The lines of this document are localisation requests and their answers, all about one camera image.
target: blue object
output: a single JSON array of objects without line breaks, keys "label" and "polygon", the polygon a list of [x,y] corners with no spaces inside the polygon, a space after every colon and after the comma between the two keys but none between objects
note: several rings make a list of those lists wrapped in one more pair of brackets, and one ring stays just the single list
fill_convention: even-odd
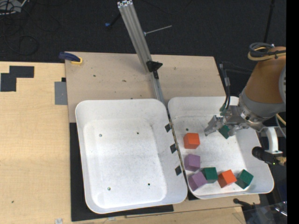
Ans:
[{"label": "blue object", "polygon": [[67,53],[67,52],[60,52],[58,58],[63,59],[63,60],[69,60],[72,62],[80,62],[81,61],[79,57],[77,57],[71,53]]}]

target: orange cube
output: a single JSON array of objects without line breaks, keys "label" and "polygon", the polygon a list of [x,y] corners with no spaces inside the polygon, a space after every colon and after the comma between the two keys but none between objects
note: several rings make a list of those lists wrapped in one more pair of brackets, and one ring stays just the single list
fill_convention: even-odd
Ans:
[{"label": "orange cube", "polygon": [[229,169],[223,173],[220,173],[218,175],[218,183],[220,184],[221,188],[223,188],[227,185],[230,185],[236,181],[237,181],[237,179],[231,169]]},{"label": "orange cube", "polygon": [[200,145],[198,133],[187,133],[184,136],[184,148],[196,149]]}]

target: wooden table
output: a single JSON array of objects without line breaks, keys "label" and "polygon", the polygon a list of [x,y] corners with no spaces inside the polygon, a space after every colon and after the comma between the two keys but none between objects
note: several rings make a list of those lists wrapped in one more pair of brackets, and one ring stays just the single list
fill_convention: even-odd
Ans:
[{"label": "wooden table", "polygon": [[[118,59],[122,64],[130,64],[131,69],[135,70],[134,64],[138,63],[136,54],[78,53],[78,55],[83,56],[83,66],[86,67],[88,64],[97,67],[96,62],[100,63],[101,67],[106,66],[106,63],[117,66],[115,60]],[[181,95],[224,95],[212,57],[153,55],[152,58],[164,64],[159,70],[159,76],[166,101]],[[73,89],[74,83],[79,83],[76,76],[80,76],[80,73],[76,72],[80,67],[71,67],[68,62],[66,64],[0,62],[0,73],[8,73],[9,66],[34,66],[35,74],[34,78],[17,78],[16,92],[0,92],[0,223],[54,224],[58,218],[62,218],[63,224],[109,223],[110,220],[107,218],[71,221],[69,122],[74,121],[73,111],[76,103],[88,97],[84,94],[83,87]],[[150,80],[144,77],[139,78],[141,80],[139,84],[148,83],[148,86],[145,90],[140,90],[139,86],[130,84],[136,78],[132,72],[126,73],[126,76],[122,73],[121,76],[119,75],[121,70],[109,75],[105,73],[106,70],[99,72],[96,71],[98,68],[93,69],[92,77],[87,73],[84,75],[81,73],[81,81],[99,78],[99,84],[103,85],[97,86],[97,89],[91,88],[90,94],[94,94],[95,91],[110,99],[117,98],[118,96],[109,96],[111,92],[107,91],[110,87],[113,93],[117,94],[117,90],[114,90],[117,85],[107,85],[109,80],[115,80],[122,87],[130,86],[131,90],[136,87],[137,91],[133,90],[132,94],[139,98],[140,95],[142,98],[150,98],[153,95],[150,91]],[[137,69],[137,72],[142,74],[143,71]],[[55,105],[54,83],[60,82],[62,77],[66,77],[67,80],[69,108],[67,105]],[[191,85],[195,85],[194,91],[190,90]],[[120,92],[120,96],[128,98],[124,92]],[[232,202],[233,198],[193,201],[186,199],[180,204],[173,205],[172,213],[121,216],[114,217],[113,220],[120,224],[173,222],[239,224],[236,215],[242,217],[242,209],[240,205]],[[250,204],[260,202],[256,194],[238,198]]]}]

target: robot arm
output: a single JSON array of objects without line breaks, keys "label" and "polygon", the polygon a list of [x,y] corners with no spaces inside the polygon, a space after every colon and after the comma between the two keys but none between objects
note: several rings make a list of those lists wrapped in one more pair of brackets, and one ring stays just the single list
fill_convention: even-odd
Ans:
[{"label": "robot arm", "polygon": [[255,157],[270,162],[272,158],[282,156],[282,152],[278,150],[276,131],[273,127],[266,127],[263,122],[286,111],[286,48],[254,43],[249,49],[248,58],[258,62],[239,96],[238,105],[226,108],[223,106],[221,116],[214,115],[208,122],[205,135],[219,131],[227,139],[244,128],[265,131],[269,149],[260,150],[260,147],[256,147],[252,153]]}]

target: purple cube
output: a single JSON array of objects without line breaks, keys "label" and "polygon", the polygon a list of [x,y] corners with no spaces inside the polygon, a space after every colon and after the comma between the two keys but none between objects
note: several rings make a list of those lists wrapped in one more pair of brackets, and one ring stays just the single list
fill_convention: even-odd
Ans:
[{"label": "purple cube", "polygon": [[202,172],[198,172],[188,177],[189,186],[192,191],[207,184],[207,180]]},{"label": "purple cube", "polygon": [[200,156],[188,154],[184,159],[185,169],[188,171],[196,171],[200,168]]}]

